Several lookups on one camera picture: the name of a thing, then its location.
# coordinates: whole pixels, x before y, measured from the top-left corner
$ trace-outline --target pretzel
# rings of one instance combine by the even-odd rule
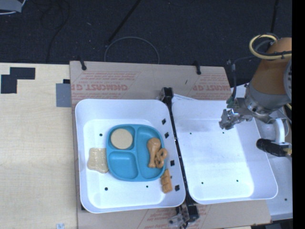
[[[166,157],[167,157],[167,150],[165,148],[161,148],[156,153],[156,158],[154,159],[157,168],[162,168],[164,166],[164,160]]]

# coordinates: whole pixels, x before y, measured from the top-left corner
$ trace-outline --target blue divided plate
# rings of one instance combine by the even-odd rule
[[[133,137],[130,147],[117,149],[111,143],[111,135],[117,129],[129,131]],[[158,179],[165,170],[162,168],[149,168],[150,154],[147,148],[149,139],[156,137],[161,141],[160,133],[148,125],[116,125],[110,129],[107,136],[106,156],[109,171],[114,177],[124,181],[152,181]]]

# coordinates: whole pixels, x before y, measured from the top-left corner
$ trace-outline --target white surface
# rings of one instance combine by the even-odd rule
[[[200,204],[270,199],[277,184],[255,121],[219,127],[225,101],[179,100],[173,116],[191,197]]]
[[[86,99],[77,104],[75,114],[81,203],[89,212],[176,207],[183,203],[185,188],[169,111],[164,103],[158,100]],[[165,169],[168,168],[172,176],[173,191],[163,193],[161,179],[149,182],[122,181],[114,178],[110,172],[101,174],[87,168],[90,148],[106,147],[108,131],[122,124],[149,125],[163,137],[169,133],[163,142],[168,151]],[[171,160],[174,160],[174,166],[170,165]],[[179,185],[178,191],[174,189],[176,185]]]
[[[237,86],[236,97],[244,97],[245,87]],[[278,193],[275,198],[267,200],[267,206],[272,220],[293,218],[293,193],[292,193],[292,158],[276,157],[267,154],[273,170]]]

